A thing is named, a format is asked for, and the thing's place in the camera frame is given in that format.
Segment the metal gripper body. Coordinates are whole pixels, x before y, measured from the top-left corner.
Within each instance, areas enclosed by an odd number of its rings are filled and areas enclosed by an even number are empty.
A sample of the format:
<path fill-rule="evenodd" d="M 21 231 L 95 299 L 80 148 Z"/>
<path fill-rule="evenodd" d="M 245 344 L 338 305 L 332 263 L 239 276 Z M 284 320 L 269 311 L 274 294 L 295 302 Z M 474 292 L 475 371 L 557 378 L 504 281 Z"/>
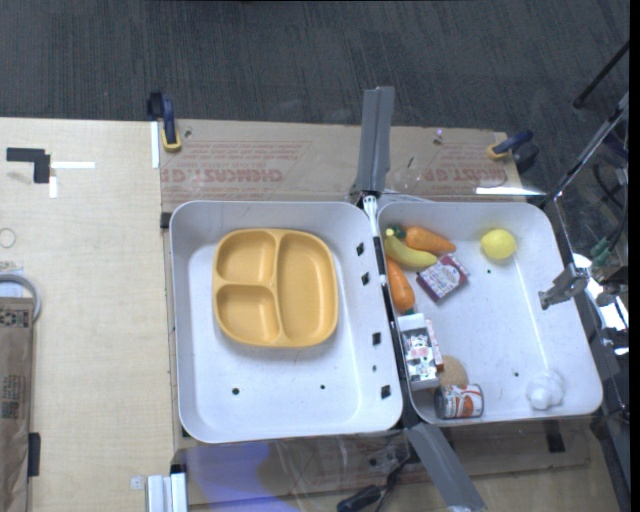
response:
<path fill-rule="evenodd" d="M 629 328 L 627 266 L 588 268 L 586 296 L 595 309 L 600 325 L 618 331 Z"/>

